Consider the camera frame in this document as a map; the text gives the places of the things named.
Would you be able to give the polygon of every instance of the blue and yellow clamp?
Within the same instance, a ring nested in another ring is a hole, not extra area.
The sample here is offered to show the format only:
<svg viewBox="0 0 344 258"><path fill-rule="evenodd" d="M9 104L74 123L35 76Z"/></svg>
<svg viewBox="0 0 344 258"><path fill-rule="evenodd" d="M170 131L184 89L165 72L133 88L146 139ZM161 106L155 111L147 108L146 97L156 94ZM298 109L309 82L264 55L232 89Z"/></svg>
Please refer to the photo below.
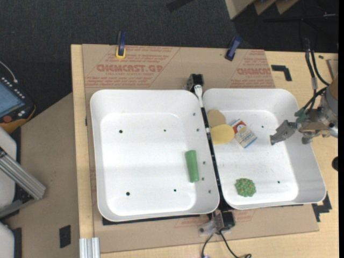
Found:
<svg viewBox="0 0 344 258"><path fill-rule="evenodd" d="M235 56L235 50L239 47L240 43L242 41L241 37L234 37L232 39L232 42L230 44L230 47L225 55L225 58L232 61Z"/></svg>
<svg viewBox="0 0 344 258"><path fill-rule="evenodd" d="M125 58L125 36L126 32L119 31L117 36L118 46L116 48L116 57L119 59Z"/></svg>

